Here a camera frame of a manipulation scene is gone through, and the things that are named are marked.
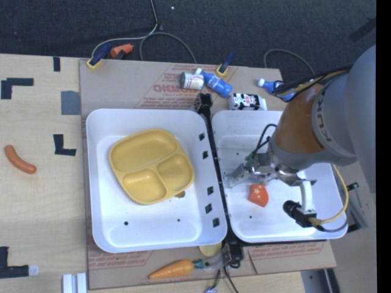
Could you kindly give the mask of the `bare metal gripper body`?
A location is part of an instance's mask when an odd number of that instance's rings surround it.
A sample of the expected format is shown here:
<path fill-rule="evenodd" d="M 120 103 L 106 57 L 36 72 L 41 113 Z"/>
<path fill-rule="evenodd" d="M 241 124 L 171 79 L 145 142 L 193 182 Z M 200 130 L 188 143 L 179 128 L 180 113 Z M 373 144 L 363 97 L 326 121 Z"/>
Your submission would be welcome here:
<path fill-rule="evenodd" d="M 252 177 L 273 174 L 275 180 L 282 181 L 288 186 L 300 186 L 305 181 L 298 175 L 297 170 L 282 165 L 275 156 L 270 156 L 268 153 L 249 154 L 244 167 Z"/>

